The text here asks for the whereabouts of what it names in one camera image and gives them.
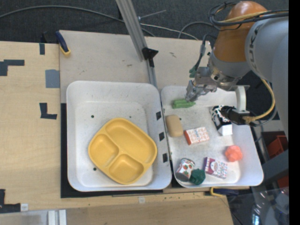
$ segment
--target orange ball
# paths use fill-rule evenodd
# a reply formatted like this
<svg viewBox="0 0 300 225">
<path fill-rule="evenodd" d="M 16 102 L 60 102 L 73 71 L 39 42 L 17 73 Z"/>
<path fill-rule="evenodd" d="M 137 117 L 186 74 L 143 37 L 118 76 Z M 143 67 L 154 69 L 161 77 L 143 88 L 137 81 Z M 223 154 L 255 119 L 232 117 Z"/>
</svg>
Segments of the orange ball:
<svg viewBox="0 0 300 225">
<path fill-rule="evenodd" d="M 230 162 L 239 161 L 243 158 L 242 151 L 237 145 L 229 146 L 225 152 L 225 156 Z"/>
</svg>

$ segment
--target can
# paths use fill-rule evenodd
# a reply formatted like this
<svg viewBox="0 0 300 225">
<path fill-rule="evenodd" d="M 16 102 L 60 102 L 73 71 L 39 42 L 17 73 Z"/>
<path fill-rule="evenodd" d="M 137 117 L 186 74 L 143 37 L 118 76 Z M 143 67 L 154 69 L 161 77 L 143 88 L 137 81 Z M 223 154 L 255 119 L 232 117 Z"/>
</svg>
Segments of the can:
<svg viewBox="0 0 300 225">
<path fill-rule="evenodd" d="M 194 167 L 195 162 L 193 160 L 188 158 L 181 159 L 175 173 L 176 178 L 180 181 L 187 182 L 191 177 Z"/>
</svg>

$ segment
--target black and white object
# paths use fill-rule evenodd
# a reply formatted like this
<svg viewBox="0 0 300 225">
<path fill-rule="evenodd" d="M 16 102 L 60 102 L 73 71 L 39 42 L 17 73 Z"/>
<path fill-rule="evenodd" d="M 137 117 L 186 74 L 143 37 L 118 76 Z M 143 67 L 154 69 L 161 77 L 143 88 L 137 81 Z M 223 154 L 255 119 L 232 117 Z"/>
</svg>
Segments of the black and white object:
<svg viewBox="0 0 300 225">
<path fill-rule="evenodd" d="M 214 122 L 217 131 L 222 135 L 232 135 L 233 125 L 231 121 L 221 114 L 223 105 L 217 105 L 210 108 L 211 119 Z"/>
</svg>

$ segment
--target yellow plate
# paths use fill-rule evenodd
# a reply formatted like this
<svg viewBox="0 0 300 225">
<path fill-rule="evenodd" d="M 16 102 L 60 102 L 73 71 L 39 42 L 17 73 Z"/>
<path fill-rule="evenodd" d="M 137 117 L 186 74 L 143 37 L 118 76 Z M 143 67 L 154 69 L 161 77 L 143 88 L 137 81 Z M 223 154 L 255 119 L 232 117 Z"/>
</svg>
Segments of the yellow plate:
<svg viewBox="0 0 300 225">
<path fill-rule="evenodd" d="M 136 182 L 152 165 L 157 152 L 152 138 L 124 118 L 110 120 L 89 144 L 92 162 L 120 184 Z"/>
</svg>

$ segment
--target tan sponge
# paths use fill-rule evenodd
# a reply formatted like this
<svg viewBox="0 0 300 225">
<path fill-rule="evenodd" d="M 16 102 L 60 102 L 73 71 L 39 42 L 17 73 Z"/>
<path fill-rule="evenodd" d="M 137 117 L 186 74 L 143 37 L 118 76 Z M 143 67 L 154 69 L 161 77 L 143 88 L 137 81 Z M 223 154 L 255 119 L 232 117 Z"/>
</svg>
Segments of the tan sponge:
<svg viewBox="0 0 300 225">
<path fill-rule="evenodd" d="M 183 135 L 183 129 L 180 123 L 180 119 L 177 115 L 166 116 L 165 123 L 171 137 L 179 137 Z"/>
</svg>

